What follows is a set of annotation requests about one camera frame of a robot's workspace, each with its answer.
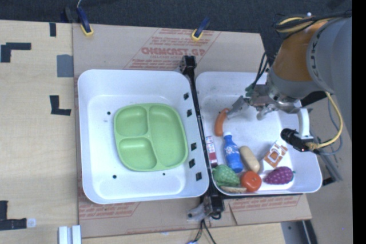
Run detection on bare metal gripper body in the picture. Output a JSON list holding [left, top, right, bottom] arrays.
[[249, 84, 301, 114]]

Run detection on white plastic tray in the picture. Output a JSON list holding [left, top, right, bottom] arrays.
[[77, 69, 210, 205], [195, 71, 324, 197]]

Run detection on orange sausage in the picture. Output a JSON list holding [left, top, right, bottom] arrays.
[[214, 107, 231, 137]]

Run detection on thin black rod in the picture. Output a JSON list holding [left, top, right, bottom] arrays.
[[187, 65, 218, 201]]

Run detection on orange and white packet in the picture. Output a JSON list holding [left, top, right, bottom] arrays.
[[262, 139, 289, 169]]

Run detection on blue bottle with white cap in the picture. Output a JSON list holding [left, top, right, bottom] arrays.
[[222, 131, 244, 174]]

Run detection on beige bread roll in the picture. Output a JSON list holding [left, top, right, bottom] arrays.
[[238, 145, 261, 174]]

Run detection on red and white carton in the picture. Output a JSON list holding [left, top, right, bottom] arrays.
[[205, 135, 219, 168]]

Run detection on purple grapes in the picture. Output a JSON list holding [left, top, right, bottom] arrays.
[[262, 166, 296, 185]]

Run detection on orange tomato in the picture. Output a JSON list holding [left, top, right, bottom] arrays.
[[240, 170, 262, 193]]

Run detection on green grapes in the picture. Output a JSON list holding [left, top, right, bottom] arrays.
[[212, 164, 241, 188]]

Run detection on green divided plate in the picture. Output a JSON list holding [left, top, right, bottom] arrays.
[[113, 102, 189, 173]]

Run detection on tan biscuit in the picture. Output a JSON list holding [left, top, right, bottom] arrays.
[[219, 185, 248, 194]]

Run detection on brown cardboard board, red print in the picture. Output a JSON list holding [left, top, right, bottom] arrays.
[[71, 22, 313, 238]]

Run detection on black cylinder on white bracket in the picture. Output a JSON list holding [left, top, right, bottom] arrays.
[[280, 107, 315, 153]]

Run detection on black block with wires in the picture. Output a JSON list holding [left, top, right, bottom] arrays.
[[186, 194, 225, 222], [178, 55, 198, 75]]

